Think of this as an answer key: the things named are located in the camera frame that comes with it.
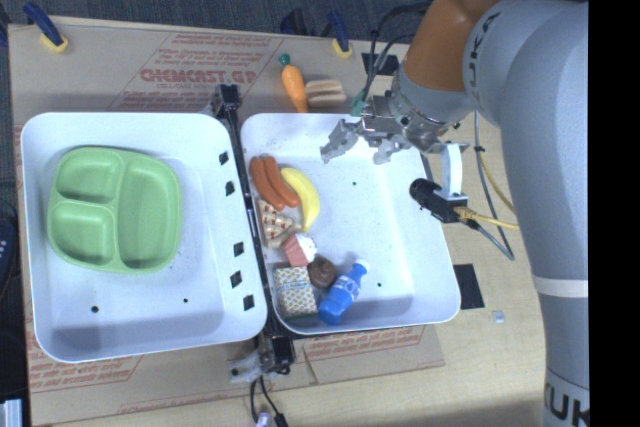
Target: blue water bottle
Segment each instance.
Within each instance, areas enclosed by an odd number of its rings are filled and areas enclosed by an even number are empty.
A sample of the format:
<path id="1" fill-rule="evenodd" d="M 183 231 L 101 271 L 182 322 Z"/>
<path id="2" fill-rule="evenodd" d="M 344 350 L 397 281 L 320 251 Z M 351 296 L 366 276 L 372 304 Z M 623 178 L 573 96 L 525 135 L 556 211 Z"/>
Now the blue water bottle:
<path id="1" fill-rule="evenodd" d="M 369 272 L 369 263 L 358 258 L 353 268 L 340 276 L 318 306 L 318 316 L 331 326 L 340 324 L 342 314 L 360 293 L 360 279 Z"/>

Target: white tray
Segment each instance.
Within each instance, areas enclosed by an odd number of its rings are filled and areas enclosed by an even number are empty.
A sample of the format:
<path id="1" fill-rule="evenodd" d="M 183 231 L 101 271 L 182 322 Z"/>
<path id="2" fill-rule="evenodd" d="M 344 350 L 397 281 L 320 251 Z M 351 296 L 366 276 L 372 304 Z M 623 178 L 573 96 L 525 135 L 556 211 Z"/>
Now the white tray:
<path id="1" fill-rule="evenodd" d="M 177 172 L 184 222 L 178 255 L 163 269 L 96 271 L 53 251 L 46 212 L 55 168 L 63 154 L 85 145 L 141 151 Z M 73 363 L 183 349 L 262 330 L 267 303 L 220 122 L 203 114 L 42 114 L 22 131 L 22 161 L 34 328 L 52 358 Z M 229 183 L 235 192 L 227 195 Z M 238 272 L 241 282 L 232 286 Z"/>
<path id="2" fill-rule="evenodd" d="M 257 114 L 242 126 L 247 166 L 254 156 L 273 155 L 280 165 L 307 174 L 318 189 L 321 212 L 309 230 L 318 254 L 333 261 L 339 273 L 356 257 L 371 264 L 359 298 L 340 325 L 326 325 L 317 316 L 287 320 L 277 304 L 273 272 L 288 262 L 282 250 L 263 248 L 280 321 L 294 333 L 319 335 L 450 320 L 460 308 L 460 292 L 442 227 L 409 195 L 413 180 L 425 177 L 419 152 L 402 151 L 375 165 L 375 150 L 360 140 L 324 164 L 320 147 L 341 118 L 356 120 L 335 114 Z M 299 208 L 283 213 L 301 221 Z"/>

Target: toy hot dog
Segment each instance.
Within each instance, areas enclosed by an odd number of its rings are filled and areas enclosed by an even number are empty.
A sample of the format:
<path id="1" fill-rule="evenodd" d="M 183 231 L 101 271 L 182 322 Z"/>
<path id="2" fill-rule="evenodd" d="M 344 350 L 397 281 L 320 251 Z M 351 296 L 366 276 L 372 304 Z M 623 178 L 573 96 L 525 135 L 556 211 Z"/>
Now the toy hot dog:
<path id="1" fill-rule="evenodd" d="M 267 177 L 267 170 L 265 169 L 264 161 L 260 157 L 253 157 L 251 159 L 251 163 L 249 164 L 249 173 L 251 173 L 253 183 L 255 184 L 256 189 L 258 189 L 258 194 L 260 194 L 262 199 L 271 203 L 276 210 L 283 210 L 285 207 L 285 201 L 271 185 L 271 182 Z"/>
<path id="2" fill-rule="evenodd" d="M 285 204 L 289 207 L 295 208 L 300 204 L 300 198 L 293 191 L 282 178 L 280 170 L 278 169 L 278 163 L 272 156 L 267 156 L 262 159 L 264 162 L 264 168 L 267 173 L 267 179 L 273 187 L 273 190 L 284 200 Z"/>

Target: green plate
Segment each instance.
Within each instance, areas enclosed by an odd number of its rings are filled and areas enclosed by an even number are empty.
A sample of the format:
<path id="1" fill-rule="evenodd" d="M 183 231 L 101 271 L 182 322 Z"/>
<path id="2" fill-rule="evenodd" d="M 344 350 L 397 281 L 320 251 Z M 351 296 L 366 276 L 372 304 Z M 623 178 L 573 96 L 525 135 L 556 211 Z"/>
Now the green plate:
<path id="1" fill-rule="evenodd" d="M 175 257 L 181 228 L 180 181 L 165 162 L 94 146 L 60 159 L 47 232 L 66 261 L 104 271 L 152 272 Z"/>

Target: black square hole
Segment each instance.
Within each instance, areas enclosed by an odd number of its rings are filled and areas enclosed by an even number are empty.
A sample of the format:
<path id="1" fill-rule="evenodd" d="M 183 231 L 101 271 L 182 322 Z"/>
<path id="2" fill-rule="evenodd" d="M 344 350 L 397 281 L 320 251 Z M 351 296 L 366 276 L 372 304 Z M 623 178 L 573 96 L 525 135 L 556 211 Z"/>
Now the black square hole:
<path id="1" fill-rule="evenodd" d="M 234 272 L 231 275 L 231 288 L 236 288 L 240 283 L 242 283 L 242 273 L 240 271 Z"/>
<path id="2" fill-rule="evenodd" d="M 244 298 L 244 311 L 250 310 L 255 305 L 256 303 L 254 302 L 252 295 L 248 295 Z"/>

